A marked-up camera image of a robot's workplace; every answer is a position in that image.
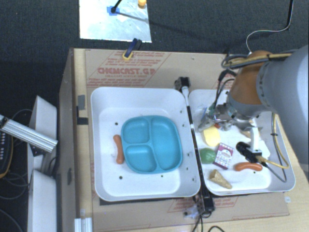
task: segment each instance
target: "wire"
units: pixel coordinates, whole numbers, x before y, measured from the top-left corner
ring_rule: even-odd
[[[203,219],[202,219],[202,215],[198,216],[197,218],[197,222],[195,223],[194,228],[192,229],[192,232],[195,232],[195,230],[197,229],[197,226],[199,224],[199,221],[201,221],[201,231],[203,232]]]
[[[268,168],[269,171],[271,171],[280,181],[282,182],[286,182],[287,181],[287,178],[286,178],[286,174],[285,174],[285,171],[284,169],[282,170],[283,171],[283,175],[284,175],[284,179],[282,179],[275,171],[273,171],[266,163],[262,162],[262,165],[266,168]]]
[[[251,51],[251,49],[249,48],[249,45],[248,45],[248,39],[250,38],[250,36],[252,36],[253,34],[258,33],[258,32],[278,33],[278,32],[283,32],[283,31],[287,30],[290,27],[290,25],[291,25],[291,19],[292,19],[292,14],[293,14],[293,7],[294,7],[294,0],[290,0],[288,20],[287,20],[286,26],[283,29],[280,29],[280,30],[257,30],[257,31],[253,31],[252,33],[250,33],[247,36],[247,38],[246,38],[246,45],[247,45],[247,48],[249,50],[249,54],[252,53],[252,51]]]
[[[26,143],[25,141],[21,141],[20,139],[16,138],[14,140],[14,147],[20,146],[21,144]]]
[[[17,113],[15,113],[15,114],[12,116],[11,119],[14,120],[14,118],[15,118],[18,114],[20,114],[20,113],[22,113],[22,112],[32,112],[32,110],[31,110],[31,109],[22,109],[22,110],[19,110]]]
[[[250,64],[256,64],[261,62],[266,62],[270,60],[278,60],[278,59],[285,59],[292,55],[292,53],[279,53],[279,54],[268,54],[268,55],[262,55],[257,56],[254,58],[225,58],[221,64],[223,68],[230,68],[232,70],[238,69],[240,67],[244,67]]]
[[[212,215],[212,212],[209,211],[209,213],[207,213],[208,215],[206,216],[204,213],[201,215],[202,218],[209,218]]]
[[[227,80],[222,84],[222,86],[221,86],[221,88],[220,88],[220,91],[219,91],[219,96],[221,95],[221,92],[223,91],[225,85],[226,85],[228,82],[234,81],[234,80],[235,80],[235,78],[230,78],[230,79],[227,79]]]
[[[287,160],[284,158],[283,153],[282,153],[282,151],[281,151],[281,149],[279,147],[279,143],[278,143],[278,139],[277,139],[278,135],[277,135],[276,131],[277,131],[276,130],[276,114],[272,113],[272,115],[271,115],[271,132],[272,132],[272,134],[271,135],[273,137],[273,141],[274,141],[274,145],[275,145],[275,149],[277,151],[277,154],[279,154],[278,158],[279,158],[279,160],[281,160],[280,159],[280,157],[281,157],[283,159],[283,161],[285,162],[286,166],[283,166],[281,161],[280,161],[280,164],[277,164],[277,163],[275,163],[273,161],[267,160],[266,158],[264,158],[262,156],[256,156],[256,158],[257,158],[257,160],[259,162],[267,162],[267,163],[275,165],[275,166],[277,166],[279,168],[288,169],[290,167],[290,165],[287,162]]]
[[[7,181],[9,184],[11,184],[11,185],[13,185],[13,186],[16,186],[16,187],[23,187],[23,190],[22,190],[22,192],[21,193],[19,193],[18,195],[16,195],[16,196],[13,196],[13,197],[4,197],[4,196],[1,196],[0,195],[0,199],[4,199],[4,200],[15,200],[15,199],[18,199],[19,197],[21,197],[24,193],[25,193],[25,191],[27,190],[27,186],[28,186],[28,184],[26,183],[26,181],[23,179],[23,177],[21,176],[21,175],[19,175],[19,174],[16,174],[16,173],[10,173],[10,174],[13,174],[13,175],[15,175],[15,176],[18,176],[18,177],[20,177],[20,179],[23,181],[23,185],[18,185],[18,184],[15,184],[15,183],[11,183],[11,180],[7,180],[7,179],[4,179],[5,181]]]
[[[7,214],[4,210],[0,209],[0,212],[2,214],[4,214],[5,216],[7,216],[18,228],[19,231],[23,232],[22,228],[20,227],[20,225],[18,224],[18,222],[9,214]]]
[[[53,163],[53,161],[55,161],[55,160],[56,160],[56,157],[53,157],[53,158],[50,160],[47,171],[50,170],[50,168],[51,168],[51,166],[52,166],[52,163]]]
[[[231,79],[228,79],[228,80],[226,80],[226,81],[222,84],[222,86],[221,86],[221,82],[222,82],[223,78],[224,78],[227,74],[230,74],[230,75],[232,75],[232,76],[236,76],[236,75],[237,75],[235,72],[233,72],[233,71],[231,71],[231,70],[229,70],[229,69],[226,69],[226,70],[224,70],[224,71],[222,71],[222,72],[220,73],[219,78],[218,78],[219,83],[218,83],[218,87],[217,87],[217,91],[216,91],[216,98],[215,98],[215,101],[213,102],[213,104],[210,106],[210,109],[209,109],[209,110],[214,109],[214,108],[216,107],[217,102],[218,102],[218,99],[219,99],[219,96],[220,96],[220,94],[221,94],[221,92],[222,92],[224,86],[226,85],[227,82],[231,81]]]
[[[233,54],[233,55],[226,56],[225,59],[222,60],[221,66],[224,67],[224,63],[225,62],[229,62],[231,59],[234,59],[234,58],[246,58],[247,56],[248,55],[245,55],[245,54]]]
[[[212,231],[212,229],[214,229],[214,228],[219,229],[221,232],[224,232],[224,230],[221,229],[219,226],[211,226],[210,229],[207,232]]]
[[[20,179],[19,177],[17,177],[17,178],[7,178],[8,180],[18,180],[18,179]]]
[[[12,174],[12,175],[15,175],[17,176],[18,178],[17,179],[14,179],[14,180],[18,180],[18,179],[23,179],[23,177],[19,174],[16,174],[16,173],[9,173],[9,174]],[[12,182],[12,179],[8,179],[7,177],[4,177],[3,178],[6,182],[10,183],[12,186],[15,186],[15,187],[20,187],[20,188],[23,188],[23,187],[28,187],[30,184],[22,184],[22,185],[19,185],[19,184],[15,184]]]

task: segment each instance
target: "black cable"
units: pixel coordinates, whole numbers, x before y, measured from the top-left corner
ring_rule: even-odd
[[[53,158],[50,160],[47,171],[50,170],[50,167],[52,166],[52,162],[55,161],[55,160],[56,160],[56,157],[53,157]]]
[[[218,99],[219,99],[219,96],[221,94],[221,91],[220,91],[220,88],[221,88],[221,82],[223,80],[223,78],[227,75],[227,74],[230,74],[232,76],[236,76],[237,74],[229,69],[225,69],[224,71],[222,71],[219,75],[219,78],[218,78],[218,87],[217,87],[217,91],[216,91],[216,98],[215,98],[215,101],[213,102],[213,104],[211,105],[211,107],[215,108],[215,106],[217,105],[217,102],[218,102]],[[223,83],[223,88],[225,86],[225,84],[227,82],[231,81],[230,79],[229,80],[226,80],[224,83]]]
[[[18,224],[18,222],[9,214],[7,214],[4,210],[0,209],[0,212],[2,214],[4,214],[5,216],[7,216],[18,228],[19,231],[23,232],[22,228],[20,227],[20,225]]]
[[[192,229],[192,232],[195,232],[195,230],[197,229],[197,226],[198,226],[198,224],[199,224],[199,220],[201,219],[201,216],[198,216],[198,218],[197,218],[197,222],[195,223],[195,226],[194,226],[194,228]]]
[[[4,200],[15,200],[15,199],[18,199],[19,197],[21,197],[25,191],[27,190],[27,186],[28,184],[26,183],[26,181],[23,179],[23,177],[21,177],[21,180],[24,182],[24,186],[17,186],[17,185],[13,185],[13,186],[17,186],[17,187],[23,187],[23,190],[21,193],[19,193],[18,195],[16,196],[13,196],[13,197],[4,197],[4,196],[1,196],[0,195],[0,199],[4,199]]]
[[[20,146],[23,143],[26,143],[26,142],[25,141],[21,141],[20,139],[16,138],[16,140],[14,140],[14,147]]]
[[[199,216],[200,217],[200,220],[201,220],[201,232],[203,232],[203,217],[202,216]]]
[[[18,180],[18,179],[24,180],[23,177],[21,175],[19,175],[19,174],[16,174],[16,173],[9,173],[9,174],[17,176],[18,178],[16,180]],[[25,184],[19,185],[19,184],[13,183],[12,180],[7,178],[7,177],[4,177],[3,179],[6,182],[10,183],[12,186],[15,186],[15,187],[23,188],[23,187],[28,187],[29,186],[29,184],[27,184],[27,182],[25,180],[24,180]]]
[[[24,174],[21,175],[21,176],[22,176],[22,177],[25,177],[27,174],[28,174],[28,173],[24,173]],[[17,177],[17,178],[8,178],[7,176],[6,176],[6,178],[7,178],[8,180],[11,180],[11,181],[20,179],[20,177]]]
[[[220,88],[220,91],[219,91],[219,96],[218,96],[218,98],[220,97],[221,92],[223,91],[225,85],[226,85],[228,82],[234,81],[234,80],[235,80],[235,78],[230,78],[230,79],[227,79],[227,80],[222,84],[222,86],[221,86],[221,88]]]
[[[221,232],[224,232],[224,230],[221,229],[219,226],[211,226],[211,228],[207,232],[212,231],[212,229],[214,229],[214,228],[219,229]]]
[[[234,55],[226,56],[225,59],[223,59],[222,62],[221,62],[221,67],[226,68],[224,66],[224,63],[229,62],[230,60],[232,60],[234,58],[246,58],[247,56],[248,55],[245,55],[245,54],[234,54]]]
[[[278,136],[276,134],[276,129],[275,129],[275,124],[276,124],[276,115],[274,113],[271,114],[271,135],[272,135],[272,140],[273,140],[273,143],[274,143],[274,146],[275,146],[275,149],[276,149],[276,152],[277,152],[277,156],[278,156],[278,159],[279,159],[279,163],[280,165],[282,166],[282,161],[281,161],[281,156],[280,156],[280,153],[279,153],[279,149],[278,149],[278,145],[276,143],[276,136]],[[284,175],[284,180],[282,178],[280,178],[277,174],[274,173],[274,171],[272,171],[272,169],[270,169],[268,167],[268,169],[279,179],[281,180],[282,182],[286,182],[287,181],[287,177],[286,177],[286,174],[285,174],[285,170],[282,168],[282,172],[283,172],[283,175]]]
[[[31,109],[22,109],[22,110],[19,110],[18,112],[16,112],[13,116],[12,116],[12,120],[14,120],[14,118],[18,115],[18,114],[20,114],[21,112],[32,112],[32,110]]]
[[[275,171],[273,171],[265,162],[261,163],[264,167],[268,168],[269,171],[271,171],[280,181],[282,181],[283,183],[285,183],[287,181],[286,175],[285,175],[285,171],[283,170],[283,175],[284,175],[284,179],[282,179]]]
[[[207,216],[205,214],[202,214],[202,218],[209,218],[212,215],[212,212],[210,211],[207,213]]]
[[[248,65],[251,65],[251,64],[257,64],[257,63],[262,63],[262,62],[267,62],[267,61],[279,61],[279,60],[284,60],[286,59],[287,57],[281,57],[281,58],[262,58],[262,59],[257,59],[257,60],[253,60],[253,61],[248,61],[248,62],[244,62],[244,63],[239,63],[239,64],[233,64],[233,66],[224,66],[223,65],[223,68],[227,69],[231,69],[231,70],[236,70],[236,69],[240,69],[240,68],[243,68],[243,67],[246,67]]]
[[[292,11],[293,11],[293,3],[294,3],[294,0],[290,0],[288,20],[287,20],[286,26],[285,26],[286,28],[289,28],[290,24],[291,24]]]

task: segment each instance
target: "blue plate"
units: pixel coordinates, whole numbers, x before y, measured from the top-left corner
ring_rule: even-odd
[[[127,120],[121,129],[127,165],[141,174],[172,171],[183,160],[175,124],[163,116],[141,116]]]

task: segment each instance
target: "white tray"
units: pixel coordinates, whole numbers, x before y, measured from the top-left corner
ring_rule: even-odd
[[[197,145],[199,149],[212,148],[209,147],[203,140],[201,133],[198,132],[197,127],[200,124],[200,119],[203,115],[204,109],[210,107],[215,98],[215,90],[194,90],[190,93],[189,103],[192,111],[193,123],[196,131]],[[223,104],[226,101],[226,94],[222,92],[218,103]],[[261,138],[259,141],[260,150],[262,151],[263,157],[269,158],[274,162],[278,162],[278,156],[274,148],[271,133],[271,113],[264,112],[254,122],[258,127],[263,127],[260,131]],[[242,156],[236,150],[236,144],[240,141],[250,144],[250,138],[246,137],[239,132],[236,126],[233,126],[229,131],[219,130],[221,143],[226,144],[234,149],[232,160],[229,168],[224,170],[223,168],[214,164],[202,164],[204,180],[207,188],[210,192],[218,196],[225,195],[240,195],[240,194],[251,194],[251,193],[263,193],[263,192],[275,192],[275,191],[289,191],[295,185],[295,176],[292,167],[285,170],[287,181],[286,183],[281,182],[274,174],[272,174],[267,168],[263,168],[260,172],[254,170],[245,169],[237,172],[233,169],[233,166],[239,162],[246,162],[244,156]],[[283,152],[284,157],[290,164],[286,149],[281,138],[281,134],[278,129],[278,140]],[[278,167],[269,165],[279,176],[284,177],[282,170]],[[223,177],[232,185],[232,189],[225,189],[212,181],[209,180],[209,175],[212,170],[217,169]]]
[[[174,89],[100,87],[91,95],[95,188],[107,201],[194,196],[200,188],[197,161],[183,95]],[[179,168],[164,174],[139,174],[116,163],[115,134],[136,116],[171,119],[183,148]]]

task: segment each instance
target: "toy sausage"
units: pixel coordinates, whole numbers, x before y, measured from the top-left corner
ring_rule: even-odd
[[[115,135],[113,137],[113,139],[114,139],[114,141],[117,145],[117,150],[118,150],[116,162],[118,164],[122,164],[122,163],[124,163],[125,156],[124,156],[124,151],[122,149],[121,137],[120,137],[120,135]]]
[[[250,162],[241,162],[234,166],[236,171],[241,171],[244,169],[252,169],[255,171],[261,171],[263,166],[258,163],[250,163]]]

